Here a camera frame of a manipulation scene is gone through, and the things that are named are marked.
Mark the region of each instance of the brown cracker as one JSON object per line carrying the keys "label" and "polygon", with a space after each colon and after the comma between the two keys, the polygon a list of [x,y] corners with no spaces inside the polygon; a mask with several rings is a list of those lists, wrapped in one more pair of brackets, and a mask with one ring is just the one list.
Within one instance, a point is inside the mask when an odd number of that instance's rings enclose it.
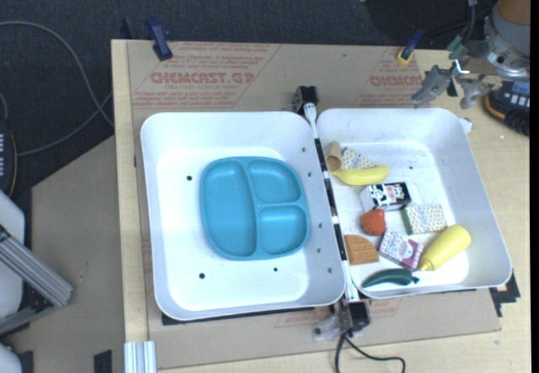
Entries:
{"label": "brown cracker", "polygon": [[350,265],[378,262],[378,252],[372,243],[361,235],[345,235],[344,244]]}

